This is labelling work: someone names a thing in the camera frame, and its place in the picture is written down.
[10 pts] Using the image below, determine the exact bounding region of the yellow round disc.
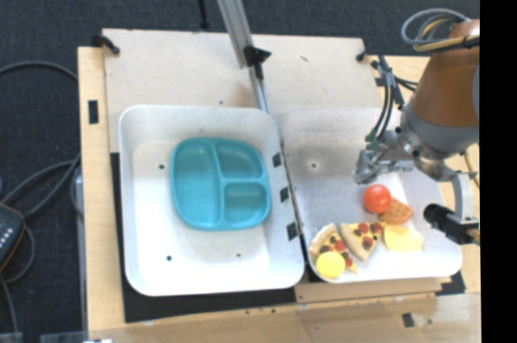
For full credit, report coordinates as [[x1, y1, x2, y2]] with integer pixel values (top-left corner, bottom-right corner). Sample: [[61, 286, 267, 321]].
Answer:
[[315, 250, 347, 280]]

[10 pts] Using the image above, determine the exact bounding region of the pale wood board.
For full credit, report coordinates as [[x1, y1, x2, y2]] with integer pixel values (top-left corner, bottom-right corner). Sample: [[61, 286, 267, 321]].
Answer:
[[100, 28, 445, 304]]

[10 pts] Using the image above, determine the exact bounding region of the orange ball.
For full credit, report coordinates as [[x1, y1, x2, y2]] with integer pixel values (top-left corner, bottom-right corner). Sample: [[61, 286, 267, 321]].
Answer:
[[362, 183, 393, 215]]

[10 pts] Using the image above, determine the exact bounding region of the yellow cheese slice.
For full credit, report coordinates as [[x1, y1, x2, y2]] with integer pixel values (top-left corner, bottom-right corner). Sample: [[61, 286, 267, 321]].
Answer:
[[382, 224, 426, 253]]

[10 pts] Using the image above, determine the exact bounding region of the white plastic tray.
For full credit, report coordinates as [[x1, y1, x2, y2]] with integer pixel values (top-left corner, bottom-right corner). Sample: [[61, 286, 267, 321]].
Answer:
[[118, 104, 306, 297], [280, 107, 464, 285]]

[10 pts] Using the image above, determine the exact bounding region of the pizza slice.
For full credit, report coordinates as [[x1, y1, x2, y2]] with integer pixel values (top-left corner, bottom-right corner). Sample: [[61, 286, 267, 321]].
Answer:
[[338, 221, 387, 262], [309, 223, 359, 275]]

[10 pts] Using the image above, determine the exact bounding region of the brown waffle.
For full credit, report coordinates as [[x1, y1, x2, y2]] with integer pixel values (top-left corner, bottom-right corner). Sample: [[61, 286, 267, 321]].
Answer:
[[378, 197, 414, 226]]

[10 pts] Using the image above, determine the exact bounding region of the black cylinder on white bracket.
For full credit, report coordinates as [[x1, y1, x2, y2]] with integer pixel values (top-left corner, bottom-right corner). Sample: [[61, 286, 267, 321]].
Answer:
[[422, 170, 481, 246]]

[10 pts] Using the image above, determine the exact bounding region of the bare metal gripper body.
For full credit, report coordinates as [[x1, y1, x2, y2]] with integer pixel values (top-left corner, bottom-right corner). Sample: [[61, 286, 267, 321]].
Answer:
[[373, 130, 460, 183]]

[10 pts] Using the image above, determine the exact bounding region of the blue divided plate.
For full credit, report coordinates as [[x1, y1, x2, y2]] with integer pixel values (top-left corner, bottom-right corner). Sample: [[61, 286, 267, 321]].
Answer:
[[169, 136, 272, 232]]

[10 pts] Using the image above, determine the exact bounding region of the thin black and white rod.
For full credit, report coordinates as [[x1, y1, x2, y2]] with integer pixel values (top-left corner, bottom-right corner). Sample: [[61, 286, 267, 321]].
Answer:
[[250, 65, 310, 258]]

